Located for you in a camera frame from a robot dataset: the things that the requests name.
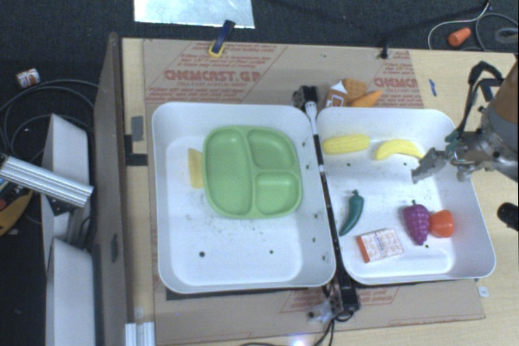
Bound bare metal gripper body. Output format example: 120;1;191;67
444;130;508;182

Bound white plastic tray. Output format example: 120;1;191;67
151;100;338;295
315;105;498;287

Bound yellow banana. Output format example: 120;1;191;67
374;138;426;162

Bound purple grapes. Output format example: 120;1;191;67
401;199;431;247

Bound orange bell pepper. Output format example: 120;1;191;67
428;209;455;239

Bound green chili pepper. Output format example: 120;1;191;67
338;189;366;237

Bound yellow corn cob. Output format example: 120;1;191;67
321;133;371;156

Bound orange and white flat packet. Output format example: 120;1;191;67
355;227;405;264

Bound orange carrot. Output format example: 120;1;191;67
350;89;384;109

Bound thin black and white rod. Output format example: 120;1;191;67
307;100;346;288

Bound orange waffle biscuit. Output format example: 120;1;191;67
340;77;368;102

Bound orange cone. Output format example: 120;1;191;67
447;27;473;47

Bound green divided plate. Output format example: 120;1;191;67
202;125;304;221

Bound brown cardboard board red print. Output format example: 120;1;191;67
142;39;487;341

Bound yellow flat toy slice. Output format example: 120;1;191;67
187;147;206;190

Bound orange and white small can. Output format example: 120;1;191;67
15;67;42;89

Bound black cylinder on white bracket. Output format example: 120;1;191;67
497;202;519;233

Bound black block with thin wires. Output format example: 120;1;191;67
292;84;320;109
323;282;362;318

